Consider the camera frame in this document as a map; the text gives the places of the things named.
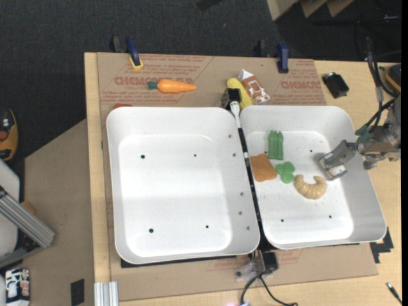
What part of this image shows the brown cardboard board red print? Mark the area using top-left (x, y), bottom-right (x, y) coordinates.
top-left (96, 52), bottom-right (380, 302)

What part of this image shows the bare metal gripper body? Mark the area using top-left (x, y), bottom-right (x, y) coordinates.
top-left (359, 123), bottom-right (402, 163)

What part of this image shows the orange carrot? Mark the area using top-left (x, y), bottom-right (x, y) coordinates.
top-left (147, 78), bottom-right (198, 94)

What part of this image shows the black and white carton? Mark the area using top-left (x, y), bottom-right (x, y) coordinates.
top-left (4, 267), bottom-right (31, 306)

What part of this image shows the thin black and white rod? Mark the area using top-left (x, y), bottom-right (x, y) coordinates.
top-left (229, 100), bottom-right (266, 252)

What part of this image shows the orange bread slice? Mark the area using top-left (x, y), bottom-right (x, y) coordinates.
top-left (249, 153), bottom-right (279, 183)

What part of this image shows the white plastic tray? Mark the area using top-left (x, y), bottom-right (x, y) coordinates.
top-left (238, 105), bottom-right (388, 251)
top-left (105, 106), bottom-right (261, 265)

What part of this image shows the green broccoli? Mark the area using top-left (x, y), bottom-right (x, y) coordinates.
top-left (275, 161), bottom-right (296, 184)

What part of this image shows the yellow corn cob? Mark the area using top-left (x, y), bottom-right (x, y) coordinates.
top-left (226, 77), bottom-right (254, 107)

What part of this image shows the small black box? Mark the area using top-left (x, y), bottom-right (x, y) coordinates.
top-left (321, 71), bottom-right (350, 99)

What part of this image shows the tan croissant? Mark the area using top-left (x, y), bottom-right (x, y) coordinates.
top-left (293, 174), bottom-right (328, 200)

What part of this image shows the orange and white carton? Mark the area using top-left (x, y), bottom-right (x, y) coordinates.
top-left (238, 68), bottom-right (272, 106)

